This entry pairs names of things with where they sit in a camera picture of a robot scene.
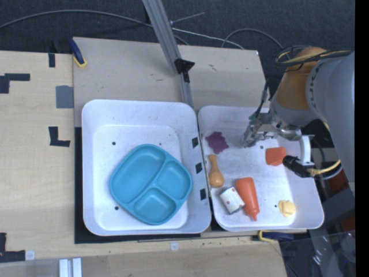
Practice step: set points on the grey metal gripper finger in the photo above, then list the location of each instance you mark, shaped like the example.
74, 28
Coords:
256, 139
247, 137

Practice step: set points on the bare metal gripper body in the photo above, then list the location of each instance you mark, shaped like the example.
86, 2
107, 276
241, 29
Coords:
268, 127

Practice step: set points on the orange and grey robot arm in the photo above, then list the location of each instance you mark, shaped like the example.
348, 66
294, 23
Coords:
331, 91

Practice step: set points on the orange cube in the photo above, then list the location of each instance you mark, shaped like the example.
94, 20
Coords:
275, 156

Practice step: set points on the purple grapes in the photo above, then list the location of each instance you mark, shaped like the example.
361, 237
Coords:
216, 142

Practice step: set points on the white plastic tray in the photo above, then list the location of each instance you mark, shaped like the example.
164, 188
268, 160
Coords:
101, 166
268, 183

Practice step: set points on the orange bottle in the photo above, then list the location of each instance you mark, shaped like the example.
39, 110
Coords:
248, 193

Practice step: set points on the white can with dots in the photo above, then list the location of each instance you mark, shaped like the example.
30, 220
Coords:
231, 200

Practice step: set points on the yellow toy food piece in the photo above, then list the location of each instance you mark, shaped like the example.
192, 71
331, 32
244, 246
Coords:
287, 208

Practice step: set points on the blue divided plate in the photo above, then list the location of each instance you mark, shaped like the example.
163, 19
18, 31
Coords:
150, 183

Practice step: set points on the pale wood board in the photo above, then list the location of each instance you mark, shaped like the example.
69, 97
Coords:
127, 71

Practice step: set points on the black cylinder on white bracket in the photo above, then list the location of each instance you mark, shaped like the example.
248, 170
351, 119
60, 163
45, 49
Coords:
295, 163

